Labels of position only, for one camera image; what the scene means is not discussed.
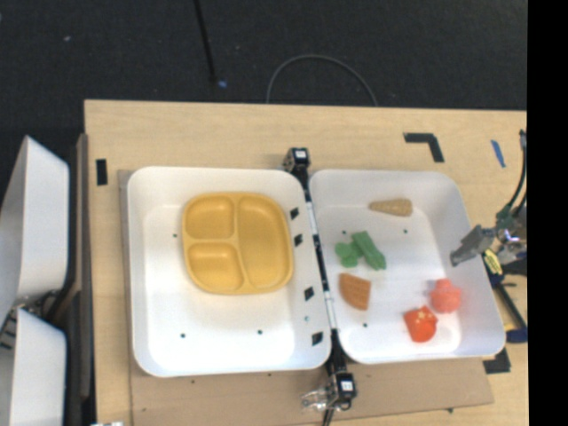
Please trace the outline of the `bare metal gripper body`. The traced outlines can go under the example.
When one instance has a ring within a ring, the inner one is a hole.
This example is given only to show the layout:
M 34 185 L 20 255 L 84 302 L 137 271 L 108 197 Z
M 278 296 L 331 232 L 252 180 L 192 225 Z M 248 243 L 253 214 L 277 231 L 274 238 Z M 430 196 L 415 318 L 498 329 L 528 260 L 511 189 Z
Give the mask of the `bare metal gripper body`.
M 499 260 L 522 260 L 527 256 L 527 231 L 525 225 L 514 222 L 508 228 L 497 231 L 497 257 Z

